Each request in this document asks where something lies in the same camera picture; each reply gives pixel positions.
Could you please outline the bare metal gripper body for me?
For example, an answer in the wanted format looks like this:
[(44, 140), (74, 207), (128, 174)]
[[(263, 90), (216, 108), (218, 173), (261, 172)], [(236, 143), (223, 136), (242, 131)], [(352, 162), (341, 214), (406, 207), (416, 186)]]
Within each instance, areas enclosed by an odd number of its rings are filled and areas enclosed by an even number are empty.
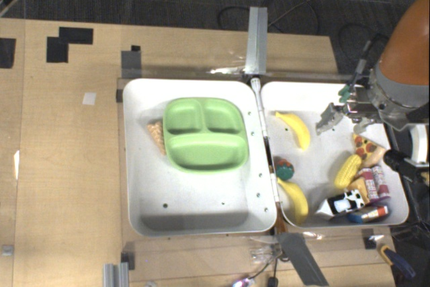
[(412, 115), (417, 108), (395, 102), (377, 87), (355, 87), (342, 110), (354, 124), (361, 118), (372, 118), (375, 124), (386, 124), (401, 131), (421, 123), (420, 118), (414, 118)]

